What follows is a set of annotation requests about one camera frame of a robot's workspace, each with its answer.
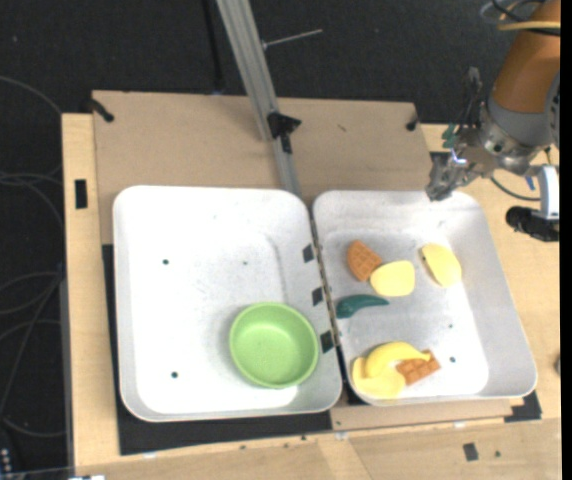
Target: black bracket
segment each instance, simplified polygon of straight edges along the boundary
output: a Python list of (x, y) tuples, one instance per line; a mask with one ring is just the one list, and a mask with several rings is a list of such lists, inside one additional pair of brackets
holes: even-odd
[(302, 124), (299, 119), (288, 117), (279, 112), (272, 112), (268, 114), (268, 126), (273, 139), (278, 138), (282, 142), (282, 151), (284, 153), (292, 154), (293, 148), (290, 144), (290, 134), (293, 133), (297, 127)]

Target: white tray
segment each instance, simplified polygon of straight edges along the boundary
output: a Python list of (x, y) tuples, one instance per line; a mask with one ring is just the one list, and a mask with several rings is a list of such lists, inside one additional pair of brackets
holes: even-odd
[(334, 347), (320, 353), (304, 383), (286, 389), (251, 385), (228, 350), (233, 319), (256, 302), (286, 303), (318, 336), (329, 335), (309, 214), (298, 198), (136, 186), (118, 195), (113, 226), (121, 396), (135, 416), (225, 419), (336, 403), (342, 379)]
[[(350, 372), (358, 356), (400, 340), (431, 349), (441, 369), (393, 401), (362, 396), (364, 401), (387, 406), (512, 398), (533, 390), (535, 364), (486, 218), (472, 198), (454, 193), (430, 202), (414, 191), (327, 192), (315, 201), (313, 216), (333, 311), (343, 297), (376, 295), (348, 269), (346, 249), (353, 240), (365, 242), (384, 263), (405, 259), (415, 268), (410, 295), (336, 321), (341, 353)], [(443, 288), (429, 277), (418, 252), (429, 242), (455, 253), (463, 270), (460, 284)]]

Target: brown toy food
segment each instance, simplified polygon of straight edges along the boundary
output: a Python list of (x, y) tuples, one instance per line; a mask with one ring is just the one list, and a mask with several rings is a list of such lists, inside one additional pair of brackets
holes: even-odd
[(360, 281), (367, 281), (373, 271), (382, 264), (382, 259), (365, 243), (355, 240), (348, 246), (348, 267)]
[(424, 361), (423, 359), (407, 359), (397, 365), (397, 371), (404, 376), (407, 386), (414, 384), (424, 377), (428, 377), (431, 373), (441, 368), (441, 365), (430, 350), (424, 350), (424, 353), (430, 354), (428, 361)]

